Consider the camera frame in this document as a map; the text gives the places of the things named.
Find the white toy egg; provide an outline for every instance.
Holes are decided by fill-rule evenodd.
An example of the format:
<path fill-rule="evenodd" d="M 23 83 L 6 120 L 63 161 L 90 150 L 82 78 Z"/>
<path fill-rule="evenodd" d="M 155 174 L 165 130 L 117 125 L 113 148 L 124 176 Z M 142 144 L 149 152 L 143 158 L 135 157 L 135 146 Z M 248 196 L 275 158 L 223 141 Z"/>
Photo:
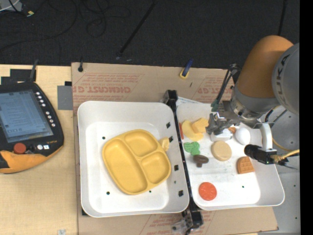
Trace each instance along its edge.
<path fill-rule="evenodd" d="M 235 137 L 239 143 L 247 145 L 250 143 L 251 134 L 247 128 L 242 127 L 237 129 Z"/>

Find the emergency stop button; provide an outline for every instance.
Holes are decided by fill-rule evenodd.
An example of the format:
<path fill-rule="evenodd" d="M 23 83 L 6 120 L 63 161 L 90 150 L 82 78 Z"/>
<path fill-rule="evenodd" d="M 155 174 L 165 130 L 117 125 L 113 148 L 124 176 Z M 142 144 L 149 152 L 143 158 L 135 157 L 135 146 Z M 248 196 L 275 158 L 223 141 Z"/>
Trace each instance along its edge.
<path fill-rule="evenodd" d="M 26 145 L 23 143 L 16 143 L 13 147 L 13 151 L 16 154 L 24 154 L 26 151 Z"/>

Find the display screen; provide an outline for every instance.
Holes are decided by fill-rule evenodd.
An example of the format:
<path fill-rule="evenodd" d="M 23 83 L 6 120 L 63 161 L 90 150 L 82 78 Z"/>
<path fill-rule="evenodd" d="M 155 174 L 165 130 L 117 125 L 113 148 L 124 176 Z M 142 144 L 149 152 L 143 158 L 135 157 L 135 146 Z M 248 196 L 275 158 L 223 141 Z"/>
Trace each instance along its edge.
<path fill-rule="evenodd" d="M 0 124 L 8 143 L 53 135 L 31 90 L 0 93 Z"/>

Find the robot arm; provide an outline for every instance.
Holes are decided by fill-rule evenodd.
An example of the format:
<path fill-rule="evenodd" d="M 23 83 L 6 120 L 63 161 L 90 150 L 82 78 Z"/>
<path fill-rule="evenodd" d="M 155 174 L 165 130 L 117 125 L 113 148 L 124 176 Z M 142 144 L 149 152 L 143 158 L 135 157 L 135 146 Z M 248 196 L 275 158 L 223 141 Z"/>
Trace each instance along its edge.
<path fill-rule="evenodd" d="M 272 164 L 271 157 L 276 154 L 270 130 L 273 123 L 262 123 L 259 118 L 278 105 L 299 115 L 299 43 L 267 36 L 248 55 L 230 101 L 219 103 L 216 114 L 210 114 L 207 133 L 219 135 L 225 128 L 240 123 L 260 128 L 263 147 L 247 145 L 245 153 Z"/>

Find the white tray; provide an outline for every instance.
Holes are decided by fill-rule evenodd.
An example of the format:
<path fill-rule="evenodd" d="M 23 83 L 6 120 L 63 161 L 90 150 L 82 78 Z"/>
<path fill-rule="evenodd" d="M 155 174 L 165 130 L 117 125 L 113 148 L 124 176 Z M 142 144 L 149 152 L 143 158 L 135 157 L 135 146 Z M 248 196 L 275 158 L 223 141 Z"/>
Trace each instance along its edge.
<path fill-rule="evenodd" d="M 88 101 L 78 109 L 78 126 L 81 202 L 88 215 L 174 213 L 187 208 L 188 188 L 170 107 L 163 103 Z M 111 138 L 134 129 L 144 129 L 157 140 L 173 137 L 166 152 L 172 172 L 151 192 L 128 195 L 110 177 L 102 159 L 102 147 Z"/>
<path fill-rule="evenodd" d="M 185 120 L 191 122 L 198 119 L 209 119 L 211 113 L 210 104 L 184 103 L 178 106 L 177 116 L 180 123 Z M 246 127 L 251 134 L 251 144 L 262 146 L 262 136 L 259 129 Z M 184 136 L 182 143 L 192 142 Z M 238 174 L 237 160 L 245 156 L 244 145 L 240 144 L 235 137 L 226 141 L 232 149 L 232 156 L 228 161 L 221 162 L 215 159 L 210 147 L 212 141 L 207 133 L 198 141 L 201 155 L 207 156 L 209 162 L 201 168 L 192 161 L 190 153 L 184 151 L 191 190 L 195 203 L 203 210 L 221 210 L 242 207 L 277 206 L 284 199 L 284 190 L 274 164 L 265 165 L 251 159 L 255 172 Z M 211 182 L 217 189 L 217 196 L 211 201 L 203 200 L 198 192 L 202 182 Z"/>

